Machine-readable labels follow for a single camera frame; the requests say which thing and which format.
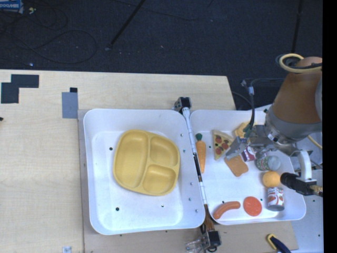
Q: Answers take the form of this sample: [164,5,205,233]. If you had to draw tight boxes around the thin black and white rod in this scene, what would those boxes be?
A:
[182,106,214,231]

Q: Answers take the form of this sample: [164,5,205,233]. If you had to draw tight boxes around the orange sausage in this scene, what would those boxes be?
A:
[212,201,242,220]

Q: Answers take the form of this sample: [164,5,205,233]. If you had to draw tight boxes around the black cylinder on white bracket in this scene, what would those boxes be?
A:
[280,150,319,197]

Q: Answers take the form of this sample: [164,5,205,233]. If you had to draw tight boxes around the brown bread slice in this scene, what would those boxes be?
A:
[224,155,249,178]

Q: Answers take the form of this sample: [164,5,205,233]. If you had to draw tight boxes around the white plastic tray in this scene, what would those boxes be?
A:
[189,109,308,226]
[83,108,206,236]

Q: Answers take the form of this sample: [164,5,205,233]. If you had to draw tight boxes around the orange carrot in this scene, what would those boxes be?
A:
[195,133,207,174]

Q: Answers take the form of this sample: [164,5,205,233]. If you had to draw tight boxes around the white and orange can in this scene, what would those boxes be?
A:
[267,187,285,212]

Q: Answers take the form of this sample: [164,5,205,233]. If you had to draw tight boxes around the yellow biscuit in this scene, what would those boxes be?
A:
[234,122,255,139]

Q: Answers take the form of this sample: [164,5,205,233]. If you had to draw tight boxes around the orange round slice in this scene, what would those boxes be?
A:
[243,196,263,217]

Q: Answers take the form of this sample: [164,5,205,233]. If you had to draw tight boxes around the pizza slice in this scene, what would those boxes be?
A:
[212,129,234,161]

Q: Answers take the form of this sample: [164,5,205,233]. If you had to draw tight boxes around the blue and white carton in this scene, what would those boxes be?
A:
[0,0,24,13]

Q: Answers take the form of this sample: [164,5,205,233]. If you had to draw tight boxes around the small red and white can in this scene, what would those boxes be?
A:
[241,146,256,162]

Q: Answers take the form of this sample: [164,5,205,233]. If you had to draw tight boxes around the yellow divided plate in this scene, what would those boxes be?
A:
[112,129,181,197]

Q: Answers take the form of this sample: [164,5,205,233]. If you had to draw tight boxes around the black block with wires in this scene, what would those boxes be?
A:
[173,96,192,113]
[201,229,222,250]

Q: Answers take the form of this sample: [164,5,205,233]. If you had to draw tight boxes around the small green can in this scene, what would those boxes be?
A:
[255,154,282,171]

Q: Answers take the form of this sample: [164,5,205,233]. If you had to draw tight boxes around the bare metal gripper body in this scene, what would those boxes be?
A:
[247,124,300,157]

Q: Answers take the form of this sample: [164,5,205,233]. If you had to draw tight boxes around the orange ball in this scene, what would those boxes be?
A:
[262,170,281,188]

